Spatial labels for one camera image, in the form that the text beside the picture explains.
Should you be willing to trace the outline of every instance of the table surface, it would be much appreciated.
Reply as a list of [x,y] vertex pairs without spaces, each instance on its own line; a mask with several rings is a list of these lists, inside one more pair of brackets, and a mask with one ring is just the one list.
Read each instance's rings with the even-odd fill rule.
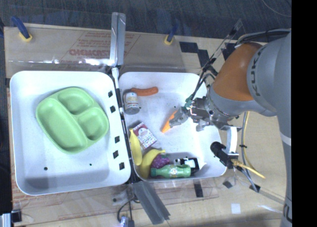
[[[88,32],[109,33],[107,30],[78,29],[58,26],[27,25],[34,32],[34,40],[37,33],[49,28],[56,30],[56,34],[66,31],[84,30]],[[215,52],[220,45],[220,39],[208,39],[197,37],[175,36],[172,45],[164,44],[164,35],[148,33],[126,33],[125,64],[120,73],[128,71],[179,71],[199,73],[201,64],[200,53]],[[16,53],[7,41],[6,64],[7,74],[12,76],[19,70],[25,69],[14,60]],[[188,51],[180,48],[184,43]],[[59,54],[58,40],[55,46],[47,49],[47,55],[56,52]],[[34,57],[41,53],[36,44],[33,48],[23,47],[17,52],[24,52],[25,59],[28,55]],[[214,66],[219,71],[224,58],[218,57]],[[243,117],[233,121],[233,125],[241,126]],[[15,181],[14,153],[11,120],[10,128],[10,152],[12,169],[12,196],[14,209],[22,213],[22,221],[14,226],[118,226],[117,211],[120,201],[113,203],[113,198],[118,197],[120,192],[128,185],[105,187],[100,189],[67,192],[53,195],[29,196],[19,190]],[[226,141],[226,134],[220,131],[222,141]],[[238,145],[241,143],[241,132],[238,133]],[[264,117],[257,113],[250,113],[245,142],[248,146],[247,154],[252,165],[263,174],[266,179],[252,175],[253,181],[261,187],[261,193],[253,192],[249,181],[235,170],[227,172],[215,178],[196,180],[199,182],[203,197],[197,197],[193,180],[182,182],[165,182],[154,184],[154,187],[166,205],[170,217],[158,227],[170,226],[266,226],[277,227],[282,214],[285,188],[286,171],[283,155],[282,142],[279,136],[278,122],[276,117]],[[135,226],[151,226],[151,221],[139,203],[132,202],[132,216]],[[121,215],[130,216],[129,207],[125,206]]]

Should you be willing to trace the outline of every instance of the green bottle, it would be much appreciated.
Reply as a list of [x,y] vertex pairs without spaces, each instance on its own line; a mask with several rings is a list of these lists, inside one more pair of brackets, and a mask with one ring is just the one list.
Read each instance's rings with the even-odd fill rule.
[[191,168],[189,165],[166,165],[160,169],[151,168],[151,176],[163,176],[165,178],[189,177]]

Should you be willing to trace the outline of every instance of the white cable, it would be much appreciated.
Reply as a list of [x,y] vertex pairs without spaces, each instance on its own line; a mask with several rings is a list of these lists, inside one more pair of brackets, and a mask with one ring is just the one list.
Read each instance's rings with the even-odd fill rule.
[[274,10],[273,8],[271,8],[269,5],[266,4],[266,2],[264,0],[262,0],[264,5],[267,6],[270,10],[272,10],[273,12],[275,12],[276,14],[279,14],[279,15],[282,15],[282,16],[286,16],[286,17],[292,17],[291,15],[285,15],[285,14],[282,14],[280,12],[277,12],[276,10]]

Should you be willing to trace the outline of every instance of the banana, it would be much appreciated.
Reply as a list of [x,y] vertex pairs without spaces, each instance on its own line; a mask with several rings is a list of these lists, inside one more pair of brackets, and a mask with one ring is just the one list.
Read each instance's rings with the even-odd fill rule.
[[130,128],[130,143],[131,143],[131,151],[132,151],[132,157],[134,164],[139,166],[142,162],[142,152],[141,152],[141,146],[140,141],[138,137],[133,132],[133,129]]
[[140,165],[140,174],[143,178],[147,178],[149,176],[151,163],[153,162],[154,158],[160,153],[165,153],[165,150],[151,149],[143,156]]

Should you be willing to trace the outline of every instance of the tin can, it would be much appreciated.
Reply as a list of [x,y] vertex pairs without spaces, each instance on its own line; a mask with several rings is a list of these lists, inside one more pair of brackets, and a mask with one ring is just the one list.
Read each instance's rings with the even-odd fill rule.
[[123,95],[123,102],[123,108],[126,114],[137,114],[140,111],[138,95],[135,92],[126,92]]

